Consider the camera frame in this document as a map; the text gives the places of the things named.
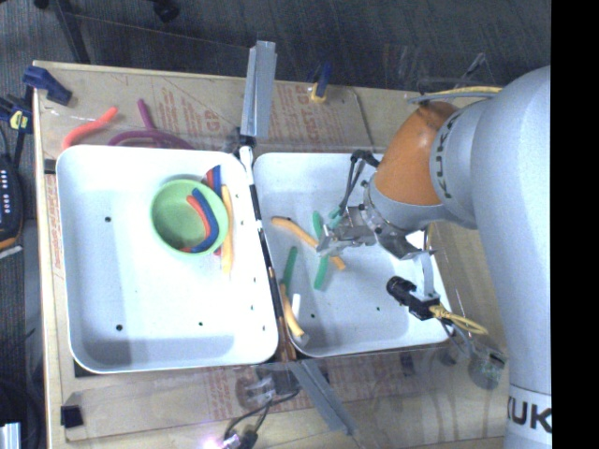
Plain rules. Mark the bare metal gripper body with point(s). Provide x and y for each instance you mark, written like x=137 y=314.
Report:
x=358 y=229

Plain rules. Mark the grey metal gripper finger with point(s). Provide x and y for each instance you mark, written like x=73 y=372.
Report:
x=340 y=248
x=325 y=243

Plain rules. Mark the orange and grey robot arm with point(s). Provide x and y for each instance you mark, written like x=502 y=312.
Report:
x=505 y=194

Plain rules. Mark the green bendy stick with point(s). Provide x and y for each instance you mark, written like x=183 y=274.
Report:
x=318 y=225
x=290 y=267
x=322 y=273

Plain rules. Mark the yellow bendy stick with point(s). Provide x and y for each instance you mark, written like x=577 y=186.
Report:
x=299 y=233
x=291 y=314

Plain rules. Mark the white plastic tray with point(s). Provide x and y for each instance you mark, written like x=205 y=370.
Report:
x=355 y=307
x=140 y=297

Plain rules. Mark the white bendy stick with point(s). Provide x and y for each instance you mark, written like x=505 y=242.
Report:
x=296 y=307

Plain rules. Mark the orange bendy stick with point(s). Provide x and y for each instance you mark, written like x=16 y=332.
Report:
x=228 y=232

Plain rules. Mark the blue bendy stick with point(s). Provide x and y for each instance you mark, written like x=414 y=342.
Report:
x=217 y=178
x=210 y=220

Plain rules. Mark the red bendy stick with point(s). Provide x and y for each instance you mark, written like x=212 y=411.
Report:
x=210 y=178
x=202 y=213

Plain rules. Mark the green bowl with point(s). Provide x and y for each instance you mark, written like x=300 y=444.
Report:
x=175 y=213

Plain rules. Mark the brown cardboard board red print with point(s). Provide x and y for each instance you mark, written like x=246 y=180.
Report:
x=196 y=110

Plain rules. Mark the purple bendy stick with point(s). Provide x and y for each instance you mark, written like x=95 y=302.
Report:
x=150 y=134

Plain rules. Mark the coral bendy stick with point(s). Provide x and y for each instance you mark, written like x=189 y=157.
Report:
x=89 y=127

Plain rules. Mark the black cylinder on white bracket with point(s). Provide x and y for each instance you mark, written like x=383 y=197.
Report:
x=412 y=295

